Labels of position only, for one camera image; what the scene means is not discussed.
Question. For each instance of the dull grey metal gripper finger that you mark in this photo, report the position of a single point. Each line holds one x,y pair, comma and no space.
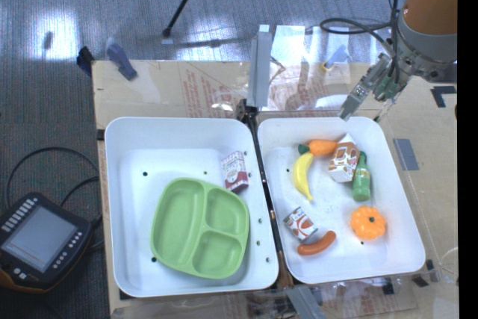
354,97

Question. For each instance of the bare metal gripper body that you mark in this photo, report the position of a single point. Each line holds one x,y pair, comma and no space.
422,65

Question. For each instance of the orange carrot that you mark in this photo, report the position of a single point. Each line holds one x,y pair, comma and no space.
321,146

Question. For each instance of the white and brown carton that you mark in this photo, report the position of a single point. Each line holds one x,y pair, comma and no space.
343,160

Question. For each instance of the green bottle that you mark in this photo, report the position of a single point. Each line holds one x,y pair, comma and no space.
361,181

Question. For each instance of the yellow banana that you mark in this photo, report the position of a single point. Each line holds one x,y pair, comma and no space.
301,175

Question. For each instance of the orange pumpkin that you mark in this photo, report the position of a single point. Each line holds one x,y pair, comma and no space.
367,223

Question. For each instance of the white and red can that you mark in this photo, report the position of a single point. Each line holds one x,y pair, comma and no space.
300,223

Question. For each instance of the red and white carton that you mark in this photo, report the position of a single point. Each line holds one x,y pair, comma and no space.
235,173

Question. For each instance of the orange sausage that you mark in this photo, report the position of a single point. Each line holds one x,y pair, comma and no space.
317,244

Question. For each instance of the white plastic tray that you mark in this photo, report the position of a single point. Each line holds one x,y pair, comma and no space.
138,235
336,261

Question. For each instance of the brown cardboard board, red print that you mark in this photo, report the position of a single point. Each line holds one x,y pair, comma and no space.
157,93

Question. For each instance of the green divided plate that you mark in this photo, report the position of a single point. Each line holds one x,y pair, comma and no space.
194,231

